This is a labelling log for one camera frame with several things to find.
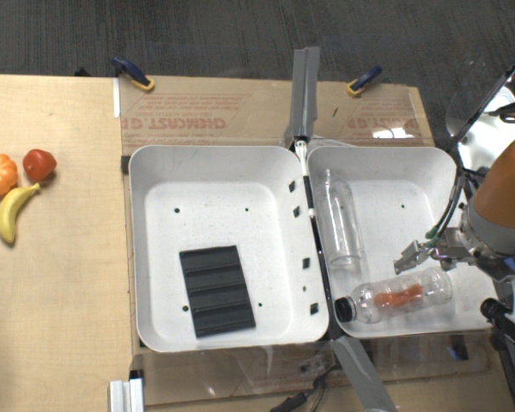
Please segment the banana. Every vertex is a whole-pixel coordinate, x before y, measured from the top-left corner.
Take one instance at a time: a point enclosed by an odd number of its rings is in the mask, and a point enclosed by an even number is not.
[[[19,209],[36,191],[40,191],[38,183],[30,187],[14,188],[0,203],[0,236],[7,243],[13,244],[15,241],[15,222]]]

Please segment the black bottle cap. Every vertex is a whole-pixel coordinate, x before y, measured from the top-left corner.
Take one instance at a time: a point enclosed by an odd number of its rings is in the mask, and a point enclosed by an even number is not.
[[[353,307],[349,298],[340,298],[334,302],[337,318],[341,322],[351,322],[353,320]]]

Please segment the light wood surface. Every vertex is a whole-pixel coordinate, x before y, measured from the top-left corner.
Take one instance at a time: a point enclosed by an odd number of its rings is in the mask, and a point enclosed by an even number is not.
[[[13,247],[0,240],[0,411],[105,411],[130,367],[130,311],[112,80],[0,76],[0,153],[55,155]]]

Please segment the plastic bottle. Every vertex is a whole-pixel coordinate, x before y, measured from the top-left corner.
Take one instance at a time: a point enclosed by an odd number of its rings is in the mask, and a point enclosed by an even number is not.
[[[383,318],[442,305],[452,298],[452,282],[440,267],[362,284],[335,302],[341,322],[376,324]]]
[[[365,253],[354,210],[353,192],[347,182],[326,170],[315,192],[318,232],[326,263],[330,267],[358,270],[365,265]]]

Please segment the gray floor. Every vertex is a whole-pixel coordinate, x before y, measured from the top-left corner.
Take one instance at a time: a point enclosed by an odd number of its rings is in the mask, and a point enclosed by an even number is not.
[[[319,79],[421,90],[436,143],[454,103],[476,105],[515,58],[515,0],[0,0],[0,73],[112,76],[122,54],[151,75],[291,79],[321,48]]]

